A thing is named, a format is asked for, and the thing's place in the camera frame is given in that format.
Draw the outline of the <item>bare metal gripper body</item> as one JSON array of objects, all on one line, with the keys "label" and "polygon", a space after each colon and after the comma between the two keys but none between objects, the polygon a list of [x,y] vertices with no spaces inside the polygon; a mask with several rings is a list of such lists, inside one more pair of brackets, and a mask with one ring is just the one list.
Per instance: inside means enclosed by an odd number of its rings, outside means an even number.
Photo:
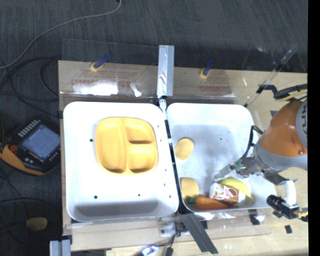
[{"label": "bare metal gripper body", "polygon": [[240,158],[234,165],[236,173],[245,178],[250,175],[260,176],[265,172],[265,165],[258,156]]}]

